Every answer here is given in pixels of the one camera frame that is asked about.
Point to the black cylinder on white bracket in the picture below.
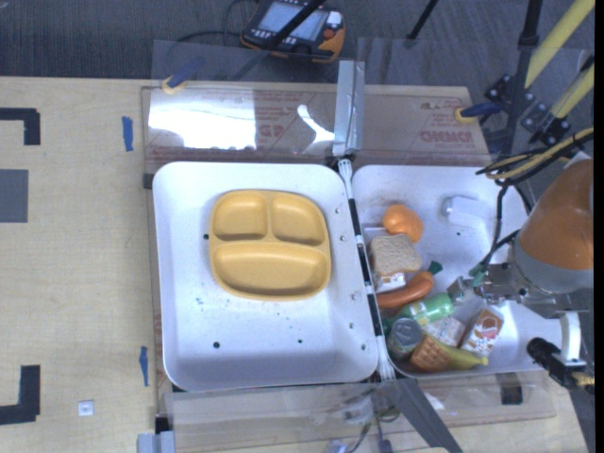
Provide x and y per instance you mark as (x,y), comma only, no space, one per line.
(557,364)

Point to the white plastic tray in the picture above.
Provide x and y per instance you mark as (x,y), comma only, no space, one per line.
(467,248)
(264,338)

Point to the orange toy fruit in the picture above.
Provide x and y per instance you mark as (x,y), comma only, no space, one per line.
(401,222)

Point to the yellow banana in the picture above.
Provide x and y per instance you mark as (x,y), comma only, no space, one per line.
(464,357)

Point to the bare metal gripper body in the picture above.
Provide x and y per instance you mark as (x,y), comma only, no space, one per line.
(507,283)

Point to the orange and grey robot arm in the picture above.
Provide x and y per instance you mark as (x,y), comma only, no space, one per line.
(561,224)

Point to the green bottle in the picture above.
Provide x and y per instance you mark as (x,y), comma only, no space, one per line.
(431,307)

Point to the green toy leaf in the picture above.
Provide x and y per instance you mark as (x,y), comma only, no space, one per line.
(435,267)

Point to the brown cardboard board, red print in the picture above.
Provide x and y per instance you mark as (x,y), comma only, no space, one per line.
(406,125)

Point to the thin black and white rod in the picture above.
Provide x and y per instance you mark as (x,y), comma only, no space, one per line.
(361,243)

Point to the small grey can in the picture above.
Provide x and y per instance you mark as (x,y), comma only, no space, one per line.
(405,337)

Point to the orange waffle biscuit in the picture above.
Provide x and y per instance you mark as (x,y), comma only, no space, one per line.
(428,354)

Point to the yellow divided plate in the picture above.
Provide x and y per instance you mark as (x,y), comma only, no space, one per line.
(271,267)

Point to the orange sausage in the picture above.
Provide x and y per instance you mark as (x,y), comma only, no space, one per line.
(406,293)

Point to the orange and white carton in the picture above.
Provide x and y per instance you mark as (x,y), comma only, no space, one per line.
(483,330)

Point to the white and orange packet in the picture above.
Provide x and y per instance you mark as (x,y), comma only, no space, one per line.
(446,330)

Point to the tan bread slice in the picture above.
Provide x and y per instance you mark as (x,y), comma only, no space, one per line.
(394,254)

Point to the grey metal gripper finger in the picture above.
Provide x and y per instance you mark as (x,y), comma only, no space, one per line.
(475,291)
(457,290)

